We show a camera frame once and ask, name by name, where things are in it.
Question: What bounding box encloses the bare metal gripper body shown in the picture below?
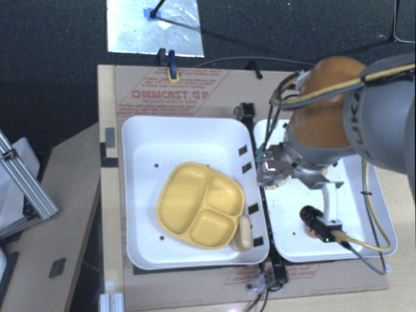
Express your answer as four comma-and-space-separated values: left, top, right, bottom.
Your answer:
257, 143, 345, 190

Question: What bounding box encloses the thin black rod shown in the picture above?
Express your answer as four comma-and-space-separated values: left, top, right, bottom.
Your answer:
244, 114, 284, 274

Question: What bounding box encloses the white plastic tray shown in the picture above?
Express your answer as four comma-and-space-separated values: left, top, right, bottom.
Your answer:
253, 119, 398, 263
121, 115, 271, 270

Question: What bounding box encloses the tan toy bread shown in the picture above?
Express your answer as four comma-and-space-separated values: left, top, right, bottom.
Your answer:
232, 214, 254, 252

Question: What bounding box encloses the yellow divided plate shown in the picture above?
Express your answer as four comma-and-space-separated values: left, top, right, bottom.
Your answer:
156, 161, 246, 250

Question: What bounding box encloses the brown cardboard board, red print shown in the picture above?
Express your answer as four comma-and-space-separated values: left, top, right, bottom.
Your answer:
97, 64, 389, 312

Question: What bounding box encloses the black block with thin wires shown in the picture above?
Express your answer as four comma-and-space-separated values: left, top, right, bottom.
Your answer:
269, 257, 289, 286
233, 102, 258, 122

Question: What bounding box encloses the black cylinder on white bracket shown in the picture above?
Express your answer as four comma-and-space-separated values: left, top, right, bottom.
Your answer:
299, 183, 344, 244

